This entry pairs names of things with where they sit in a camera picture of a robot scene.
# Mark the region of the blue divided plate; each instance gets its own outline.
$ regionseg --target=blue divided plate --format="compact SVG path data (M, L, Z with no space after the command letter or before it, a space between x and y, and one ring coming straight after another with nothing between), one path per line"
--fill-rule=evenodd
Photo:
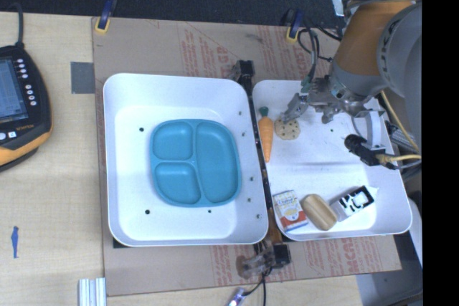
M167 203L218 206L240 191L239 155L231 132L211 120L159 124L150 139L153 184Z

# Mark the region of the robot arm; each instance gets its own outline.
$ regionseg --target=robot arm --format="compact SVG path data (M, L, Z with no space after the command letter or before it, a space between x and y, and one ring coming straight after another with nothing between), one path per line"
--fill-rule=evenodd
M282 119L297 118L312 106L323 113L323 123L340 112L376 121L364 105L390 88L405 99L421 147L421 0L343 0L343 5L347 25L330 73L295 94Z

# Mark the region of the clamp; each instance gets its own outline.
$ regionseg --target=clamp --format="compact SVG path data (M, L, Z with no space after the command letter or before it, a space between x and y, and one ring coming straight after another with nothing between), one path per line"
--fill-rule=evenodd
M287 25L290 25L285 39L290 44L295 44L295 42L298 41L298 31L300 29L301 22L303 21L303 16L304 13L301 9L296 9L296 11L289 9L285 16L285 22Z
M95 23L94 30L100 34L106 34L110 25L110 17L116 8L117 0L107 0L102 10L102 14Z

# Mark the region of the carrot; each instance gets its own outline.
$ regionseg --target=carrot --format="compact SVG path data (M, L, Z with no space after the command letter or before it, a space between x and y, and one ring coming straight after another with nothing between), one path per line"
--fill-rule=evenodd
M268 117L269 109L264 106L259 109L262 117L258 121L258 130L260 133L261 146L265 161L269 162L271 149L273 148L274 122Z

